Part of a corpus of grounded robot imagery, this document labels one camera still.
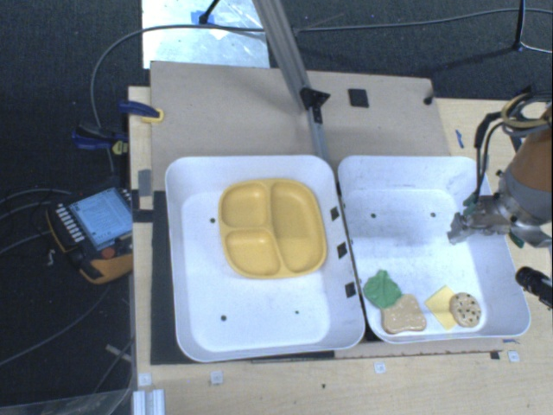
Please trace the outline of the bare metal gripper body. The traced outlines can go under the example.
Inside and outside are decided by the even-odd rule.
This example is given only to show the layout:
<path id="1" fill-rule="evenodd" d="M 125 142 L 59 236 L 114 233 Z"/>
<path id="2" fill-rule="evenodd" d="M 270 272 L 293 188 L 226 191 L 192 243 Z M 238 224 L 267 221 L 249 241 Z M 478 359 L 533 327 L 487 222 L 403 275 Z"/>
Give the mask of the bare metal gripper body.
<path id="1" fill-rule="evenodd" d="M 461 214 L 461 241 L 473 235 L 506 235 L 519 248 L 525 245 L 545 248 L 552 237 L 542 230 L 550 221 L 532 214 L 507 196 L 481 196 L 476 202 L 465 201 Z"/>

